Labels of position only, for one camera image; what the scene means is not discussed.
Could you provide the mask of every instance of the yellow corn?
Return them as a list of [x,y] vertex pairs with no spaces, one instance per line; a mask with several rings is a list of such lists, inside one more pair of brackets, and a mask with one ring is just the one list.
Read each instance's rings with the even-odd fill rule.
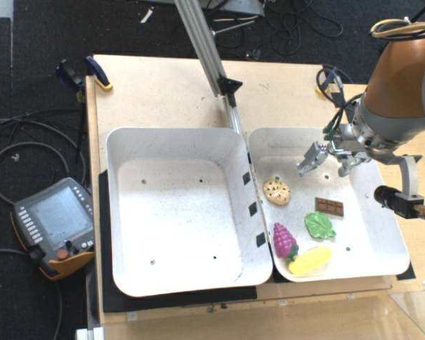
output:
[[318,246],[296,257],[288,265],[288,270],[295,275],[310,272],[312,269],[326,263],[332,257],[332,251],[327,246]]

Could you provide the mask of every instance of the black bracket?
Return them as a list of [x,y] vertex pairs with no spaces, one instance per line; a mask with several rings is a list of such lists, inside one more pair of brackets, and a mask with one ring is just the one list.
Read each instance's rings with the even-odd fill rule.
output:
[[228,97],[228,103],[231,107],[236,107],[236,99],[234,98],[234,93],[242,86],[242,82],[235,81],[234,79],[226,78],[221,76],[217,80],[219,84],[220,91],[226,97]]

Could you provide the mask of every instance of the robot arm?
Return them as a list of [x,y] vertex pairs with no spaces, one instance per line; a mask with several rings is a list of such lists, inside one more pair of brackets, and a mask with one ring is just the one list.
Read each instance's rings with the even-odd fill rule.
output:
[[[384,26],[391,29],[381,31]],[[382,21],[370,33],[389,43],[365,92],[341,107],[331,121],[334,126],[329,124],[323,131],[328,143],[314,142],[297,169],[303,175],[317,168],[329,154],[341,164],[340,176],[372,159],[399,165],[402,191],[382,186],[375,190],[375,199],[402,217],[425,219],[424,200],[417,193],[416,163],[421,157],[394,154],[398,147],[425,130],[425,23]],[[348,104],[355,105],[353,120],[340,124]]]

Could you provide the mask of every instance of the screen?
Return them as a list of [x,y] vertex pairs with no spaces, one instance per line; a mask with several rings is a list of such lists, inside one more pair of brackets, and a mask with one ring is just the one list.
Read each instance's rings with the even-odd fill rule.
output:
[[65,240],[73,240],[93,229],[89,214],[70,187],[63,188],[28,209],[33,214],[33,220],[39,219],[54,250],[62,247]]

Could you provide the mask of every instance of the cookie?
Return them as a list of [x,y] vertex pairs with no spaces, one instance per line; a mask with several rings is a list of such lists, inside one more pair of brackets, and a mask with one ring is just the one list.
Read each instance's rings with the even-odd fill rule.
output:
[[290,188],[277,177],[264,183],[263,192],[271,203],[277,205],[285,205],[290,200]]

